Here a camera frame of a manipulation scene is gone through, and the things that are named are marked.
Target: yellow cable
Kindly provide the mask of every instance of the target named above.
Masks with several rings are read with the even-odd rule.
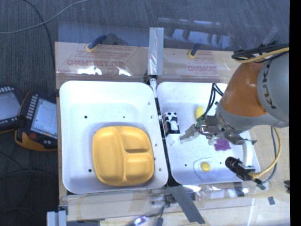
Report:
[[[273,127],[273,129],[274,129],[274,131],[277,135],[277,138],[278,138],[278,153],[277,153],[277,156],[274,159],[274,161],[265,170],[263,170],[261,172],[250,172],[249,175],[252,177],[252,179],[259,178],[263,174],[265,174],[267,171],[271,170],[273,168],[273,166],[276,164],[276,162],[278,161],[279,157],[280,157],[281,150],[282,150],[281,139],[280,139],[280,136],[279,136],[278,131],[276,130],[276,128]]]
[[[269,53],[265,53],[263,55],[259,55],[257,57],[251,57],[249,59],[235,59],[235,60],[237,62],[240,62],[240,63],[249,63],[249,62],[253,62],[253,61],[256,61],[258,59],[261,59],[261,58],[265,58],[265,57],[270,56],[270,55],[279,54],[279,53],[283,53],[283,52],[287,52],[287,51],[290,51],[290,47],[277,49],[277,50],[271,51]]]

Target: gray floor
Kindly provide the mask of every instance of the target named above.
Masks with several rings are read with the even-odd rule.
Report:
[[[289,43],[290,0],[90,0],[46,26],[14,32],[47,21],[80,0],[26,1],[0,0],[0,85],[13,84],[24,95],[32,89],[54,93],[55,41],[90,42],[99,27],[121,27],[132,35],[127,43],[137,46],[148,46],[148,29],[157,26],[165,28],[165,47],[191,48],[199,38],[200,48],[209,50],[249,49],[274,40]],[[58,202],[56,152],[24,149],[9,132],[0,134],[0,153],[0,225],[46,225],[46,212],[56,210]],[[10,176],[19,168],[4,156],[24,170],[55,178],[40,172]]]

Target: orange plastic container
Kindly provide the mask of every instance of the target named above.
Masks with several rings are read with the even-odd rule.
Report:
[[[110,186],[147,182],[154,173],[151,141],[141,129],[108,126],[93,137],[93,165],[97,178]]]

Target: table surface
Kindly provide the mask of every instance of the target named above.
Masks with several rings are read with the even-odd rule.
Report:
[[[78,44],[74,43],[56,43],[56,88],[69,80],[97,80],[94,76],[79,75],[59,72],[60,66],[66,62],[66,54],[74,54]],[[186,50],[174,49],[166,52],[166,56],[172,52],[175,54],[187,53]],[[226,64],[228,71],[224,74],[224,81],[230,78],[230,73],[235,71],[238,63],[232,59],[231,52],[210,51],[214,58],[211,66],[216,63]],[[141,57],[147,56],[144,49],[141,50]],[[169,80],[183,76],[177,74]],[[156,201],[156,196],[160,197],[159,192],[144,192],[142,190],[135,192],[110,192],[100,194],[75,194],[68,195],[62,181],[62,143],[61,143],[61,126],[60,126],[60,103],[57,99],[57,116],[58,116],[58,158],[59,158],[59,195],[60,206],[67,206],[67,221],[81,220],[100,220],[102,226],[125,226],[131,224],[133,220],[141,215],[156,215],[162,204],[152,204]],[[206,221],[206,225],[290,225],[290,194],[284,184],[285,180],[290,180],[289,168],[289,127],[278,129],[281,138],[283,150],[277,164],[277,171],[267,186],[267,189],[261,190],[258,187],[251,186],[249,192],[243,197],[233,195],[232,188],[228,185],[216,187],[208,186],[208,190],[200,190],[195,193],[194,201],[200,214]],[[256,154],[262,167],[267,167],[274,160],[274,152],[269,126],[257,126],[250,131],[252,139],[256,139],[254,145]],[[143,225],[156,225],[159,216],[149,217],[149,221]],[[162,215],[165,226],[183,226],[198,225],[190,223],[177,203],[165,207]]]

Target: yellow divided plate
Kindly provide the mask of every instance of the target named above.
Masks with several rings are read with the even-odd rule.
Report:
[[[92,151],[97,178],[106,185],[136,185],[148,181],[154,173],[151,141],[137,127],[99,129],[93,137]]]

